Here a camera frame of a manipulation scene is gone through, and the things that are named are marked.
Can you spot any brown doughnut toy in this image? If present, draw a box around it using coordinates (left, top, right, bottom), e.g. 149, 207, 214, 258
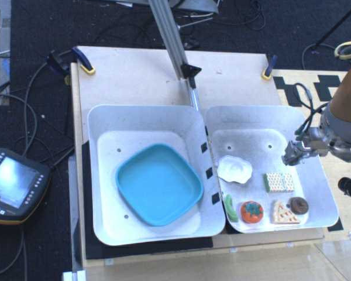
289, 196, 310, 215

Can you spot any yellow pizza slice toy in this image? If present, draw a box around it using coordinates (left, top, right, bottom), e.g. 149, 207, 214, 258
272, 200, 301, 225

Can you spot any white fried egg toy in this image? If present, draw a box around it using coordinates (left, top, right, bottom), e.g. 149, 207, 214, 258
216, 155, 253, 185

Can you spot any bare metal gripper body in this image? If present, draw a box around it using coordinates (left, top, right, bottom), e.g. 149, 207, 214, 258
294, 126, 351, 163

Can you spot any pale wood board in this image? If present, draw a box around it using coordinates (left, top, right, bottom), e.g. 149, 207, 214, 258
75, 45, 325, 268

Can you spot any green patterned biscuit packet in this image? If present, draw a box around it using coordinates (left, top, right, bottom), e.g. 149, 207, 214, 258
263, 172, 295, 194

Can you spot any black cylinder on white bracket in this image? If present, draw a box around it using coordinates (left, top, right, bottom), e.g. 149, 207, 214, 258
337, 177, 351, 199

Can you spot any white plastic tray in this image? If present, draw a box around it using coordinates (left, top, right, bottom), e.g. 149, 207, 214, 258
87, 104, 226, 246
204, 105, 340, 235

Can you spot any thin black and white rod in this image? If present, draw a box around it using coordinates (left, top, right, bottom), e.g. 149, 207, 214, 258
188, 87, 223, 200

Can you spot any blue plate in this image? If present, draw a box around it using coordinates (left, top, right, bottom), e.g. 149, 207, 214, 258
115, 143, 205, 227

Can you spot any red tomato toy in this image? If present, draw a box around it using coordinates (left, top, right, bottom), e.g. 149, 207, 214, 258
240, 200, 264, 225

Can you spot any green avocado slice toy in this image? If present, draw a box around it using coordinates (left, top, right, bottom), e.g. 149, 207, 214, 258
223, 194, 240, 224

